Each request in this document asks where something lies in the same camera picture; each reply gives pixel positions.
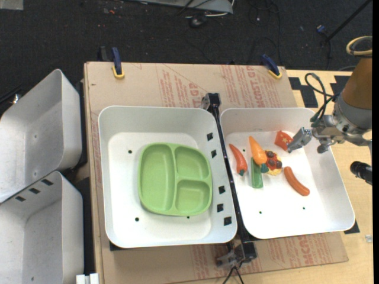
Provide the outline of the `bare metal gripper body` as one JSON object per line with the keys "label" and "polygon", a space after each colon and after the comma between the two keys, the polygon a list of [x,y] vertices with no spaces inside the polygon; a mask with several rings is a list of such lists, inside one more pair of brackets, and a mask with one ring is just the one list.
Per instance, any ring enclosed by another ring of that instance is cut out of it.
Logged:
{"label": "bare metal gripper body", "polygon": [[344,142],[356,146],[369,146],[372,143],[372,140],[364,137],[368,130],[353,124],[341,115],[324,115],[312,123],[311,130],[321,144],[328,146]]}

